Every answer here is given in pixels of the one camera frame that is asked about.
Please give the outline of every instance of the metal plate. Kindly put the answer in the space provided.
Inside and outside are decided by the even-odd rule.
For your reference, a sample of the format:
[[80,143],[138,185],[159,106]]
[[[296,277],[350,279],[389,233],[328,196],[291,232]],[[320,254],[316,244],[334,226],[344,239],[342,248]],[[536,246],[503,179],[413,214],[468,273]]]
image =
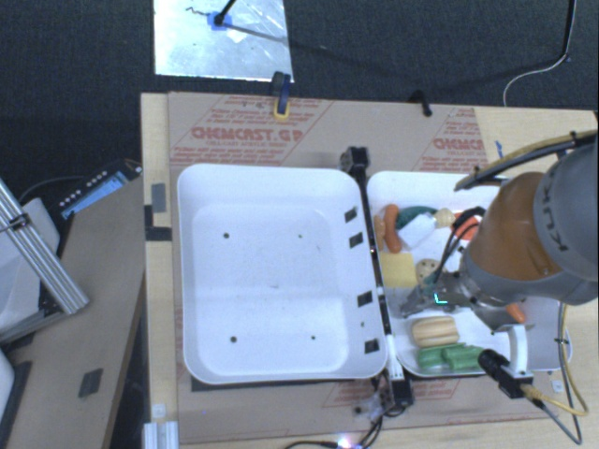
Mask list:
[[238,0],[231,25],[214,30],[208,15],[227,1],[154,0],[156,74],[258,81],[275,71],[293,75],[283,0]]

